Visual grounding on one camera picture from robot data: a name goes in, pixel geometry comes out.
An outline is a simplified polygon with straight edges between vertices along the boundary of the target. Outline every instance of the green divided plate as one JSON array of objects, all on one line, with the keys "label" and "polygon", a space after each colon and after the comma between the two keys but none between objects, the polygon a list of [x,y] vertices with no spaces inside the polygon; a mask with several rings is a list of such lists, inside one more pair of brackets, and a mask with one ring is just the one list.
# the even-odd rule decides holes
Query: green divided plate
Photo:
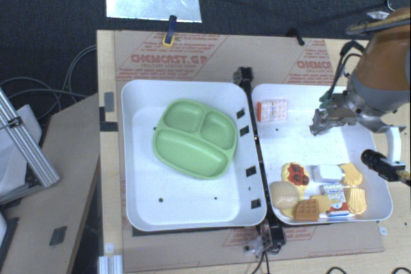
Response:
[{"label": "green divided plate", "polygon": [[222,176],[237,145],[237,126],[226,114],[205,104],[180,99],[168,106],[153,138],[163,163],[203,179]]}]

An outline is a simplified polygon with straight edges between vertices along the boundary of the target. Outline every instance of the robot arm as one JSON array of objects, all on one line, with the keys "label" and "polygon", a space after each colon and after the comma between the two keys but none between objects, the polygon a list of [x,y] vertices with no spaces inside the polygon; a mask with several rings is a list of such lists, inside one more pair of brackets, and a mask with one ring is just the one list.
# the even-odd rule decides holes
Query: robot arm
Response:
[{"label": "robot arm", "polygon": [[[379,31],[372,36],[365,49],[354,41],[343,47],[334,82],[320,98],[322,103],[315,110],[310,130],[317,135],[335,126],[360,123],[374,133],[387,135],[389,154],[388,157],[381,155],[383,163],[398,165],[401,149],[398,147],[399,132],[405,127],[389,126],[381,117],[410,102],[410,9],[397,10],[385,21],[386,24],[382,21],[378,24],[380,27],[373,28]],[[366,30],[367,26],[357,29],[360,32]],[[346,55],[352,47],[360,50],[362,57],[349,77],[346,90],[342,94],[334,93],[334,86],[344,71],[345,63],[353,56]]]}]

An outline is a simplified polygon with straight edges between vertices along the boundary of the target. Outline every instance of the blue clamp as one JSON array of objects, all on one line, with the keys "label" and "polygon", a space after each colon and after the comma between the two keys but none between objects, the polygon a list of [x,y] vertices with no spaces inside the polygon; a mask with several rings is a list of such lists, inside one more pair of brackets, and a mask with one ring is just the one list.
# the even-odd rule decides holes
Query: blue clamp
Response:
[{"label": "blue clamp", "polygon": [[167,33],[164,35],[162,39],[162,45],[164,47],[172,47],[174,44],[174,28],[175,24],[177,23],[177,16],[170,15],[168,19],[168,29]]}]

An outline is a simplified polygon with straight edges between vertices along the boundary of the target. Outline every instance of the green plate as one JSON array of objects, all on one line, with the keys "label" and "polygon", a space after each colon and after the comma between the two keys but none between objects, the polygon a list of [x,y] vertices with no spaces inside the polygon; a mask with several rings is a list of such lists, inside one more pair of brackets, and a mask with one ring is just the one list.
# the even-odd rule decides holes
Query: green plate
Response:
[{"label": "green plate", "polygon": [[153,138],[163,163],[203,179],[223,175],[237,145],[237,127],[226,114],[205,104],[180,99],[168,106]]}]

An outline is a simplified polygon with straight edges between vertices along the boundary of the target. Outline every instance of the white tray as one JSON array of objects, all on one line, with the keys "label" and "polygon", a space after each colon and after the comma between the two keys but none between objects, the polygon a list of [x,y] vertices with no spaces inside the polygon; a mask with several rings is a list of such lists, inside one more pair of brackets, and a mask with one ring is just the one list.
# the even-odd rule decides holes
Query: white tray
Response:
[{"label": "white tray", "polygon": [[[178,99],[192,99],[231,117],[240,137],[227,172],[215,180],[187,176],[154,155],[154,127],[166,107]],[[266,213],[247,97],[232,83],[135,80],[121,93],[126,209],[133,226],[144,231],[185,228],[240,227],[260,223]],[[237,112],[245,115],[237,119]],[[255,167],[255,174],[246,169]]]},{"label": "white tray", "polygon": [[[253,90],[255,107],[258,101],[268,99],[286,99],[288,102],[285,120],[257,123],[267,182],[281,181],[282,166],[287,162],[297,162],[304,165],[310,174],[310,184],[304,193],[304,198],[308,199],[311,195],[320,194],[320,184],[312,179],[314,166],[352,162],[363,174],[360,187],[365,190],[368,208],[361,215],[330,218],[322,214],[319,221],[314,222],[296,221],[276,208],[273,208],[274,213],[290,225],[387,219],[392,212],[387,183],[360,160],[363,151],[375,150],[370,131],[356,124],[332,128],[327,134],[315,137],[310,133],[314,110],[319,106],[319,98],[328,89],[322,86],[264,84]],[[342,92],[343,88],[337,87],[335,91]]]}]

